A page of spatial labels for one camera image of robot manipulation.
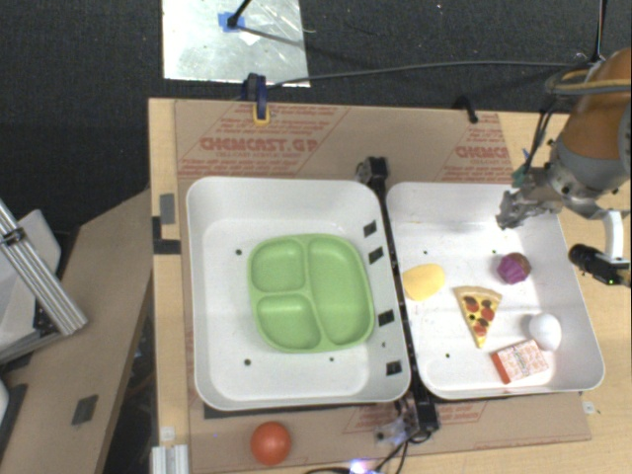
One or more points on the toy pizza slice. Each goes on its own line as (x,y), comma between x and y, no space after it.
(478,311)

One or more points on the purple toy cupcake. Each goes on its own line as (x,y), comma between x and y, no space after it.
(513,267)

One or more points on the white toy egg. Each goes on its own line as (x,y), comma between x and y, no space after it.
(545,331)

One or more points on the white plastic tray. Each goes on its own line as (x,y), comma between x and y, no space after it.
(222,314)
(464,368)

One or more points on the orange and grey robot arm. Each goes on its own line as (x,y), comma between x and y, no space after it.
(592,131)

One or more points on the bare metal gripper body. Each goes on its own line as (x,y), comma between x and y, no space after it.
(545,193)

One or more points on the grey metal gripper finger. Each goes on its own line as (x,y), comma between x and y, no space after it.
(524,215)
(506,210)

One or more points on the green divided plate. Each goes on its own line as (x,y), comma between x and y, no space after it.
(316,289)

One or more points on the brown cardboard board red print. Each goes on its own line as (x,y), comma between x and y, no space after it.
(316,141)

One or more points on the thin black rod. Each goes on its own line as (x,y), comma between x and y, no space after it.
(395,274)

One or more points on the red ball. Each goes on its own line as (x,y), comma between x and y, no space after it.
(270,443)

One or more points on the black cylinder on white bracket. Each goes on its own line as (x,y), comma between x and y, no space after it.
(595,262)

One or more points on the orange and white carton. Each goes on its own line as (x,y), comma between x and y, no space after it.
(521,361)

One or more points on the yellow toy potato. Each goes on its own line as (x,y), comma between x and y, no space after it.
(422,281)

